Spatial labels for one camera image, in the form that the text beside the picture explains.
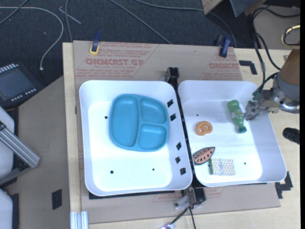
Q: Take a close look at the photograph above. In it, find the blue divided plate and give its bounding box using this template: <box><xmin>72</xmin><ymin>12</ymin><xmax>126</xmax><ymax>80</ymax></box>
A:
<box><xmin>109</xmin><ymin>94</ymin><xmax>170</xmax><ymax>153</ymax></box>

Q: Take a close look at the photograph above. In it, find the green plastic bottle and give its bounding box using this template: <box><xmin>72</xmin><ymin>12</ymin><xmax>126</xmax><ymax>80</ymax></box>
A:
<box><xmin>226</xmin><ymin>99</ymin><xmax>248</xmax><ymax>134</ymax></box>

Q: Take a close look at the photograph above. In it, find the thin black rod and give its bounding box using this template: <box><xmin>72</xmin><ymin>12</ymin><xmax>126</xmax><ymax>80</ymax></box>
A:
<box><xmin>173</xmin><ymin>79</ymin><xmax>196</xmax><ymax>191</ymax></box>

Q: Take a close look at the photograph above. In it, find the white plastic tray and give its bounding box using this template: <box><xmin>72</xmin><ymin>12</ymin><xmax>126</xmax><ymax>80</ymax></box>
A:
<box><xmin>78</xmin><ymin>80</ymin><xmax>193</xmax><ymax>197</ymax></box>
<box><xmin>177</xmin><ymin>80</ymin><xmax>287</xmax><ymax>188</ymax></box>

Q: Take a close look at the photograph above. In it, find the white packet with orange print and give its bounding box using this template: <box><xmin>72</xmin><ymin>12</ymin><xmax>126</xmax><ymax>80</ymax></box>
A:
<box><xmin>211</xmin><ymin>158</ymin><xmax>236</xmax><ymax>177</ymax></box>

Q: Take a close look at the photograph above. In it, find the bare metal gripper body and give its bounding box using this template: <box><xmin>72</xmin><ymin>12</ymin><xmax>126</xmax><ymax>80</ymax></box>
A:
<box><xmin>255</xmin><ymin>89</ymin><xmax>300</xmax><ymax>115</ymax></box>

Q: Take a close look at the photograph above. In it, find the watermelon slice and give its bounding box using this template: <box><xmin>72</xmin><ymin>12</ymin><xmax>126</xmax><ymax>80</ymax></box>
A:
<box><xmin>192</xmin><ymin>146</ymin><xmax>216</xmax><ymax>166</ymax></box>

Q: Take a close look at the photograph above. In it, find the orange pretzel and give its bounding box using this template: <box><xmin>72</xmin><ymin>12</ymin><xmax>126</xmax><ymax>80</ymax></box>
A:
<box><xmin>195</xmin><ymin>120</ymin><xmax>213</xmax><ymax>136</ymax></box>

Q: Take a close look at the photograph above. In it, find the brown cardboard board red print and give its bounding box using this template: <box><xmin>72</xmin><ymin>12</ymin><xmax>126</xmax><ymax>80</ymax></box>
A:
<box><xmin>72</xmin><ymin>40</ymin><xmax>282</xmax><ymax>225</ymax></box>

